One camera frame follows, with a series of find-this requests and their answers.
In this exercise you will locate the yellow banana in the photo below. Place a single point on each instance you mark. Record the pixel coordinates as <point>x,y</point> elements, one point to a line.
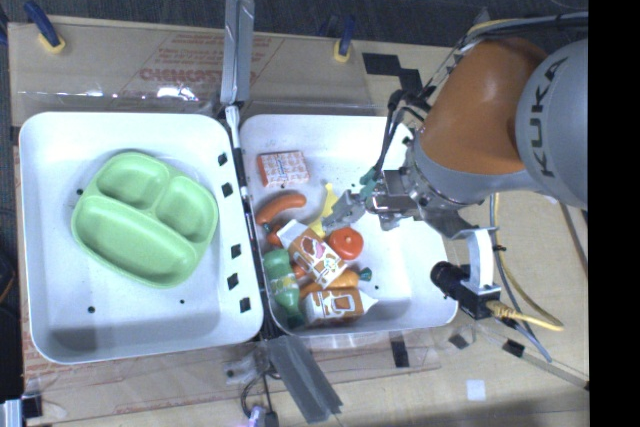
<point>328,205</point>

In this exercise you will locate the thin black and white rod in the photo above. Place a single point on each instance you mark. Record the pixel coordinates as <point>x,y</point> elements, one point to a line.
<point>239,165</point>

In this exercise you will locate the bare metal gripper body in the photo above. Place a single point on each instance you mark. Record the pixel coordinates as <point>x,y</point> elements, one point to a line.
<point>397,200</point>

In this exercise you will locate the green divided plate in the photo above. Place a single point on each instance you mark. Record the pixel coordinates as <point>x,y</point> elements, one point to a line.
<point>135,235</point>

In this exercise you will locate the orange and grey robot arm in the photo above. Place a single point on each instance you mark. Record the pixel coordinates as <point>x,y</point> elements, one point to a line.
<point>475,115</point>

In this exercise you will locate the green plastic bottle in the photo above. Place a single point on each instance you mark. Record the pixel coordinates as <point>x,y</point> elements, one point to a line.
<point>282,282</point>

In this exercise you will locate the orange patterned packet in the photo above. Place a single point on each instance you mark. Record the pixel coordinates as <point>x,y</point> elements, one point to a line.
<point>283,168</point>

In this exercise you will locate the red toy tomato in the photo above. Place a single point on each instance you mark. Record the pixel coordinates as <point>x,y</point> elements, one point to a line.
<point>346,243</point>

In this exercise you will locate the brown cardboard board red print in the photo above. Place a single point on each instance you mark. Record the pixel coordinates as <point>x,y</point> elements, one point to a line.
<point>125,60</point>

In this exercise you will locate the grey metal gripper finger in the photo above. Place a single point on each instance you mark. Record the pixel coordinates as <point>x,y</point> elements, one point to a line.
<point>349,198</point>
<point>342,215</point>

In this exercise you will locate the white plastic tray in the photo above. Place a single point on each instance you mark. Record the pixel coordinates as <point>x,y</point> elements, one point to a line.
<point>150,325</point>
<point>410,275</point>

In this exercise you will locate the orange and white juice carton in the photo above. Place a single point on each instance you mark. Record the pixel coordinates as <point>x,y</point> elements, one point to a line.
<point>335,306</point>

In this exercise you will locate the black cylinder on white bracket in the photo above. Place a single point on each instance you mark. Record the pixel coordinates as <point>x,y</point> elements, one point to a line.
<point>462,287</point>

